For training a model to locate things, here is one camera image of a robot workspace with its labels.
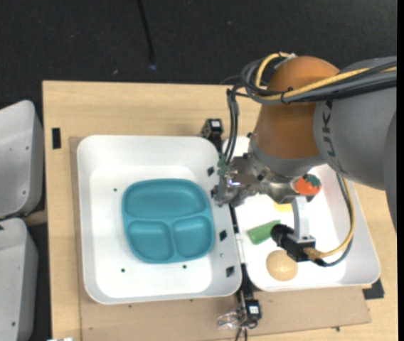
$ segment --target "blue plate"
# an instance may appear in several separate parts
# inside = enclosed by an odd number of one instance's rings
[[[144,180],[129,186],[122,215],[131,251],[147,263],[197,259],[215,242],[208,198],[190,180]]]

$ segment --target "wooden table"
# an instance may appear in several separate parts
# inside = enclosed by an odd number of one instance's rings
[[[69,138],[93,134],[195,135],[209,117],[221,118],[228,126],[225,89],[215,85],[43,83],[53,337],[82,339]],[[248,99],[239,99],[239,104],[239,134],[245,135],[254,128],[260,105]],[[54,140],[58,138],[60,147]],[[251,339],[398,339],[397,244],[386,197],[382,191],[362,185],[356,185],[356,189],[381,263],[386,292],[384,299],[366,301],[372,322],[343,327],[341,332],[307,330]]]

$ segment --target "tomato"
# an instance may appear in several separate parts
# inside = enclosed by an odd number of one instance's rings
[[[305,174],[292,184],[300,195],[317,195],[322,188],[320,179],[314,174]]]

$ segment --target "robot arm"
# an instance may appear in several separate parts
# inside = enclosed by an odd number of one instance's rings
[[[274,59],[280,65],[267,89],[260,89],[263,70]],[[340,71],[318,58],[279,53],[249,64],[242,76],[248,96],[262,107],[248,152],[234,158],[227,153],[221,166],[214,191],[219,205],[238,205],[255,193],[278,203],[311,197],[315,193],[303,193],[298,182],[328,163],[343,177],[385,189],[396,228],[396,57]]]

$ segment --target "yellow cable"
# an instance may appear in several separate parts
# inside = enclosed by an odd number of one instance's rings
[[[265,69],[265,66],[272,59],[278,58],[278,57],[289,57],[289,54],[287,54],[287,53],[273,53],[273,54],[268,55],[267,57],[265,57],[265,59],[261,62],[259,68],[257,69],[257,74],[256,74],[256,77],[255,77],[255,85],[256,86],[258,86],[258,87],[260,86],[260,80],[262,78],[262,74],[263,74],[263,71]],[[275,94],[275,95],[272,95],[272,96],[262,96],[262,95],[258,94],[258,96],[261,99],[264,99],[266,101],[274,101],[276,99],[292,97],[292,96],[295,96],[297,94],[302,94],[302,93],[305,93],[305,92],[308,92],[308,91],[311,91],[311,90],[315,90],[315,89],[323,87],[323,86],[331,85],[332,83],[338,82],[340,80],[344,80],[345,78],[352,77],[354,75],[357,75],[359,73],[365,72],[365,71],[370,70],[370,69],[371,69],[370,67],[369,68],[361,68],[359,70],[353,70],[353,71],[341,73],[340,75],[335,75],[335,76],[332,76],[332,77],[325,78],[325,79],[317,81],[315,83],[311,83],[310,85],[301,87],[301,88],[299,88],[297,90],[292,90],[292,91],[285,92],[284,94]],[[388,68],[388,69],[386,69],[384,71],[381,71],[381,72],[392,72],[392,71],[396,71],[396,70],[397,70],[397,67],[395,66],[395,67]]]
[[[348,184],[346,182],[346,179],[344,177],[341,177],[341,180],[343,181],[343,185],[344,185],[344,187],[346,189],[346,194],[347,194],[347,199],[348,199],[348,202],[349,202],[349,207],[351,208],[351,212],[349,213],[349,215],[351,216],[351,228],[350,228],[349,233],[347,234],[345,240],[337,248],[335,248],[333,250],[319,251],[319,250],[314,249],[314,248],[306,248],[306,249],[304,249],[304,252],[306,253],[306,255],[311,260],[322,259],[322,258],[325,258],[327,256],[334,255],[337,252],[343,250],[345,247],[347,247],[349,242],[352,240],[352,236],[354,235],[354,230],[356,228],[356,214],[355,214],[355,210],[354,210],[354,204],[352,203],[351,192],[349,190],[349,187],[348,187]]]

